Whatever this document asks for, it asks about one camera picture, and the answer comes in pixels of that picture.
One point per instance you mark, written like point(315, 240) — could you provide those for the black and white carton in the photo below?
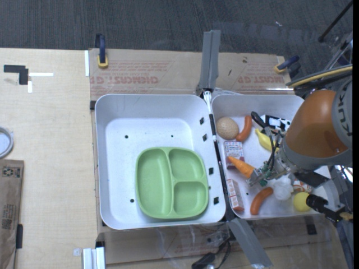
point(276, 121)

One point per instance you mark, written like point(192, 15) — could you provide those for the yellow ball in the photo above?
point(300, 202)

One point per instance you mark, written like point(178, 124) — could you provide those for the orange sausage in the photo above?
point(259, 202)
point(245, 129)

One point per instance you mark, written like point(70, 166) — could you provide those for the grey tape roll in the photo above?
point(11, 141)

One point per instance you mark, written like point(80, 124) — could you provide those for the white plastic tray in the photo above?
point(252, 105)
point(146, 127)

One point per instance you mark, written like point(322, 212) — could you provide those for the brown cardboard board red print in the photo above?
point(174, 71)

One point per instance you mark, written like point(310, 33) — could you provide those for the brown paper bag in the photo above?
point(9, 206)

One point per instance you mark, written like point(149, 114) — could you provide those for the green divided plate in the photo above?
point(152, 183)

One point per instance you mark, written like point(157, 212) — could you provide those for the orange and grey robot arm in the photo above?
point(314, 127)

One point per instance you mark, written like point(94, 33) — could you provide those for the yellow banana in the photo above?
point(265, 140)

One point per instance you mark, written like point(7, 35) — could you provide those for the orange carrot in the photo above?
point(241, 165)

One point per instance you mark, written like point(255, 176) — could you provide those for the tan round bread roll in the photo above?
point(227, 128)

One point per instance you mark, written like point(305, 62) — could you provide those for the orange and white packet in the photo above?
point(301, 187)

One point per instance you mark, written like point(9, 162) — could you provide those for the white crumpled lump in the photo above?
point(282, 190)

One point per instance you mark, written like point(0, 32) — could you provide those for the orange and white carton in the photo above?
point(235, 195)

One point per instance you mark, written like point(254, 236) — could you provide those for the black cylinder on white bracket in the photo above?
point(319, 203)

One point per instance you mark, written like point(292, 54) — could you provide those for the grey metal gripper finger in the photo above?
point(255, 173)
point(251, 181)

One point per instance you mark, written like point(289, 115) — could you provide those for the red and white carton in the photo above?
point(232, 150)

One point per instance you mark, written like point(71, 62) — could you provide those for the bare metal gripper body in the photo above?
point(273, 171)

